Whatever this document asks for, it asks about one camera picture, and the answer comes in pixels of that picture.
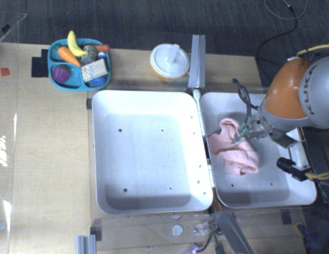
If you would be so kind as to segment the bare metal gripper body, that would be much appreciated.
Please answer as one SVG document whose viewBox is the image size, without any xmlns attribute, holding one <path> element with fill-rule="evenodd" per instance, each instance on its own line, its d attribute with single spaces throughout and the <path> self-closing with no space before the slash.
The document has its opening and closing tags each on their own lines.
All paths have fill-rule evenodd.
<svg viewBox="0 0 329 254">
<path fill-rule="evenodd" d="M 245 131 L 244 137 L 249 139 L 265 138 L 272 128 L 264 120 L 252 120 Z"/>
</svg>

